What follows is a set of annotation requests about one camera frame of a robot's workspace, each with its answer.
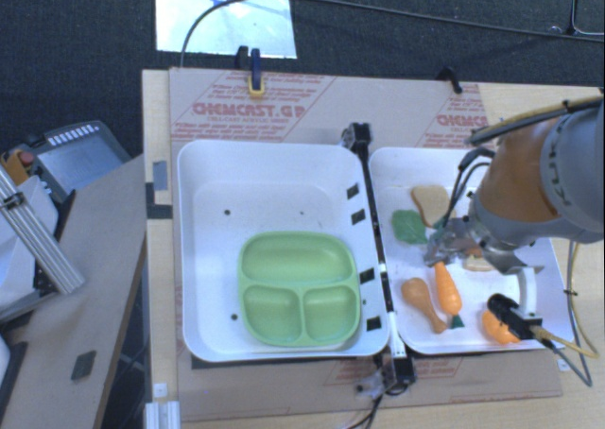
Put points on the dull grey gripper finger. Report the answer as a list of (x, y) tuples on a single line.
[(431, 251), (448, 255)]

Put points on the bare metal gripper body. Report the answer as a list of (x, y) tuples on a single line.
[(459, 234)]

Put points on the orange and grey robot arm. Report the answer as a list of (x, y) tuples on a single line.
[(529, 181)]

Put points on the pale biscuit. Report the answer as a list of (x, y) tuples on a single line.
[(477, 265)]

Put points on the green lettuce leaf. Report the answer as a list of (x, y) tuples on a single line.
[(409, 228)]

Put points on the orange carrot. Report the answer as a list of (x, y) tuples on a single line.
[(447, 292)]

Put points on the tan bread slice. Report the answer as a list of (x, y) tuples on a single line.
[(431, 204)]

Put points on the tan chicken drumstick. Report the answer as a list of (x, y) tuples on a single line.
[(418, 295)]

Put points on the thin black and white rod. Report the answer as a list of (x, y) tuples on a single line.
[(378, 247)]

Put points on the orange fruit segment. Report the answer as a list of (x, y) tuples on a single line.
[(495, 330)]

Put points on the white plastic tray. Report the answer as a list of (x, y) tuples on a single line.
[(472, 342), (283, 191)]

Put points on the green divided plate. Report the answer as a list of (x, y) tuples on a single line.
[(298, 285)]

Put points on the brown cardboard board red print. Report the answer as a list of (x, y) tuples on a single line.
[(302, 106)]

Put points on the black cylinder on white bracket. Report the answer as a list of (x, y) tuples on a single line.
[(513, 316)]

